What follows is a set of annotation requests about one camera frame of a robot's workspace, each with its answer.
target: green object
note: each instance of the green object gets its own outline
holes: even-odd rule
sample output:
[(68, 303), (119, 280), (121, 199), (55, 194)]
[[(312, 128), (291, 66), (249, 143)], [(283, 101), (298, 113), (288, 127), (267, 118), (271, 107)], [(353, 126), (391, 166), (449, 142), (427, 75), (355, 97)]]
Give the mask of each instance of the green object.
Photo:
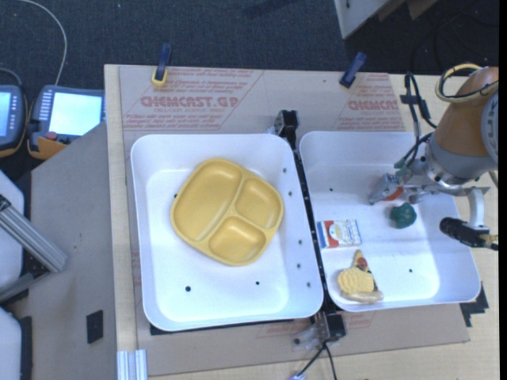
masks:
[(403, 203), (403, 205), (391, 209), (389, 218), (396, 223), (396, 228), (407, 228), (415, 222), (417, 214), (410, 204)]

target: white cable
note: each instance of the white cable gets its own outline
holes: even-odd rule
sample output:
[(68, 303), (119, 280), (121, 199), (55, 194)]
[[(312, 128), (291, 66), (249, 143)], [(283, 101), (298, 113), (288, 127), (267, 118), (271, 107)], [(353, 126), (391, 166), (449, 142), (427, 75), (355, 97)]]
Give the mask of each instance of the white cable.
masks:
[(53, 20), (55, 20), (56, 24), (58, 24), (58, 26), (62, 30), (62, 34), (63, 34), (63, 57), (62, 57), (62, 63), (60, 64), (60, 68), (59, 68), (59, 71), (58, 71), (58, 76), (56, 76), (56, 81), (55, 81), (55, 85), (58, 85), (58, 83), (60, 81), (60, 76), (62, 75), (63, 66), (65, 65), (65, 59), (67, 58), (67, 35), (65, 34), (65, 29), (63, 29), (63, 26), (60, 23), (60, 21), (58, 20), (58, 18), (56, 18), (56, 15), (54, 15), (51, 11), (49, 11), (49, 9), (47, 9), (44, 6), (42, 6), (41, 4), (39, 4), (37, 2), (33, 2), (32, 0), (10, 0), (10, 1), (13, 1), (13, 2), (25, 2), (25, 3), (33, 4), (34, 6), (39, 7), (40, 9), (42, 9), (46, 13), (48, 13), (51, 16), (51, 18)]

